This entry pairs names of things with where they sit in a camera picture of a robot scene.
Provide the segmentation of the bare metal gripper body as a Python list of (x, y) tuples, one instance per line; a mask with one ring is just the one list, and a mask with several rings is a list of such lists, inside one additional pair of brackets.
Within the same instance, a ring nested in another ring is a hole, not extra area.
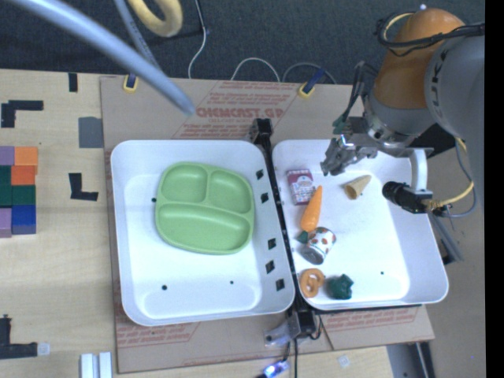
[(341, 148), (359, 147), (361, 159), (374, 158), (378, 152), (395, 158), (409, 155), (410, 137), (391, 130), (373, 117), (348, 117), (345, 120), (340, 117), (334, 121), (333, 128)]

